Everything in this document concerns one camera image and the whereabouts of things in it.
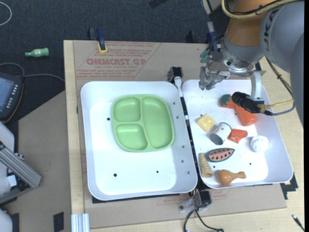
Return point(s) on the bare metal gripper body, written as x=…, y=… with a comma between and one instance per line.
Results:
x=237, y=68

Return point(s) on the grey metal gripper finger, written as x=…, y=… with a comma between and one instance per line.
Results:
x=202, y=80
x=212, y=82

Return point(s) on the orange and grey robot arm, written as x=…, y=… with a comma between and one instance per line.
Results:
x=282, y=25

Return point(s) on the orange strawberry with green top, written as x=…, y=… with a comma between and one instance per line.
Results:
x=225, y=101

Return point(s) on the thin black and white rod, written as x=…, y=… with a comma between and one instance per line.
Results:
x=187, y=116

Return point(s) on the yellow cheese wedge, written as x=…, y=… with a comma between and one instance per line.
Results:
x=206, y=122

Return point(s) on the orange carrot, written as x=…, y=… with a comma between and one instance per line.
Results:
x=246, y=118

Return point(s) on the orange red carton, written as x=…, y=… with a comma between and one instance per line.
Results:
x=237, y=134

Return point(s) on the green divided plate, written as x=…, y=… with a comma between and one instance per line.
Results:
x=154, y=120

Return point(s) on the pink watermelon slice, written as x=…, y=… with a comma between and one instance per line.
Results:
x=220, y=155

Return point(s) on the white crumpled ball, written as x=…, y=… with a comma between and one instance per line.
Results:
x=259, y=143

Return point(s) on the white plastic tray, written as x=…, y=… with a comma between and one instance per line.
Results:
x=135, y=173
x=241, y=158

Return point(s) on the beige ice cream cone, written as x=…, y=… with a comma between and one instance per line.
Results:
x=205, y=165

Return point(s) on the brown cardboard board red print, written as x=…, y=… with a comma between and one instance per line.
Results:
x=116, y=62

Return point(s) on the brown chicken drumstick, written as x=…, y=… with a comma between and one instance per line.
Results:
x=227, y=177

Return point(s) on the small green bottle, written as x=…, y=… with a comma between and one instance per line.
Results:
x=37, y=52

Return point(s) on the black cylinder on white bracket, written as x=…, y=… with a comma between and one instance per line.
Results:
x=246, y=101

